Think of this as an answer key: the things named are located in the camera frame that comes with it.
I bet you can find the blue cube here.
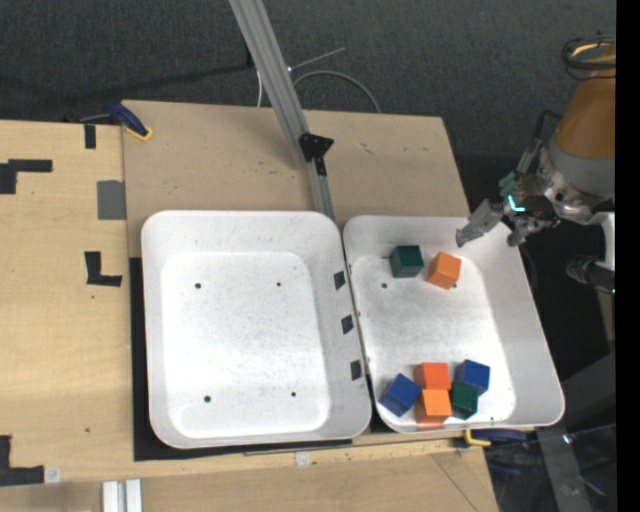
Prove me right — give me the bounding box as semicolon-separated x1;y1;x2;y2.
453;358;492;397
377;372;423;418

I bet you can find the white plastic tray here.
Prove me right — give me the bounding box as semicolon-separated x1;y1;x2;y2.
341;214;567;435
140;209;373;450

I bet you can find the orange cube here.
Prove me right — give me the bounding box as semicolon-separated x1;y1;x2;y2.
412;361;453;392
413;387;454;431
425;250;463;291

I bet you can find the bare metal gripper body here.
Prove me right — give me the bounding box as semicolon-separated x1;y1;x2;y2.
501;175;607;232

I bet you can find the pale wood board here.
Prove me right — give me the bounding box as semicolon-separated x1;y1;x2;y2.
121;99;487;464

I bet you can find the black cylinder on white bracket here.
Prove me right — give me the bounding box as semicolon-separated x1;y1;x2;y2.
565;211;617;295

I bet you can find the green cube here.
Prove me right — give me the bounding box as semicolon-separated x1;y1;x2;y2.
388;244;426;280
449;380;481;421

